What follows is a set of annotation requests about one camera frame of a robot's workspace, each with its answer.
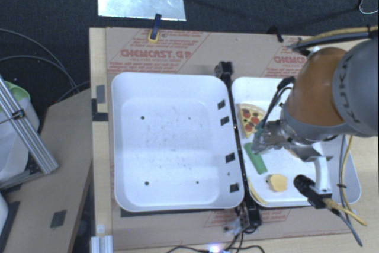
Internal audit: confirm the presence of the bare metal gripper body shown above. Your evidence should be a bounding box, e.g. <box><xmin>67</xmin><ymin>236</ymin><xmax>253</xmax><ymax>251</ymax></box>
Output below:
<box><xmin>258</xmin><ymin>120</ymin><xmax>326</xmax><ymax>162</ymax></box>

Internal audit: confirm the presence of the green flat strip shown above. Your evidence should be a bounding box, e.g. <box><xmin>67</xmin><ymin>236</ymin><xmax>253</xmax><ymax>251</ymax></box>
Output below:
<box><xmin>243</xmin><ymin>142</ymin><xmax>268</xmax><ymax>175</ymax></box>

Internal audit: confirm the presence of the thin black rod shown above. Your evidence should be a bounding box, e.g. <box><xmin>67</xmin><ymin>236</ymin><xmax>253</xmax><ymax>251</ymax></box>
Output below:
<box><xmin>222</xmin><ymin>73</ymin><xmax>256</xmax><ymax>211</ymax></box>

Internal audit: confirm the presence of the toy pizza slice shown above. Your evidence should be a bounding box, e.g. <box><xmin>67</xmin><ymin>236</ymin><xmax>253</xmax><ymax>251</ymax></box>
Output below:
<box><xmin>235</xmin><ymin>103</ymin><xmax>266</xmax><ymax>139</ymax></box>

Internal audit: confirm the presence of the white plastic tray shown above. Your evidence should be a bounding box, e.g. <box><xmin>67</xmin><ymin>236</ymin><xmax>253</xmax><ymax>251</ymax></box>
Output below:
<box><xmin>111</xmin><ymin>71</ymin><xmax>246</xmax><ymax>213</ymax></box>
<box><xmin>230</xmin><ymin>76</ymin><xmax>362</xmax><ymax>209</ymax></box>

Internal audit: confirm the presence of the yellow toy biscuit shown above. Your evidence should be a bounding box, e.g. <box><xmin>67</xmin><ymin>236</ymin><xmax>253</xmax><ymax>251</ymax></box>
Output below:
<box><xmin>265</xmin><ymin>173</ymin><xmax>288</xmax><ymax>193</ymax></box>

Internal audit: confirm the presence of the brown cardboard board red print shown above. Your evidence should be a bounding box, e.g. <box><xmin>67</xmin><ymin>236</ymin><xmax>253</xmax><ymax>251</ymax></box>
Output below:
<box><xmin>105</xmin><ymin>27</ymin><xmax>354</xmax><ymax>243</ymax></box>

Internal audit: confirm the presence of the black cylinder on white bracket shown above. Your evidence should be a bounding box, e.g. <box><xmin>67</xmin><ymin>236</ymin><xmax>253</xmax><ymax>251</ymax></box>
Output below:
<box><xmin>293</xmin><ymin>155</ymin><xmax>334</xmax><ymax>210</ymax></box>

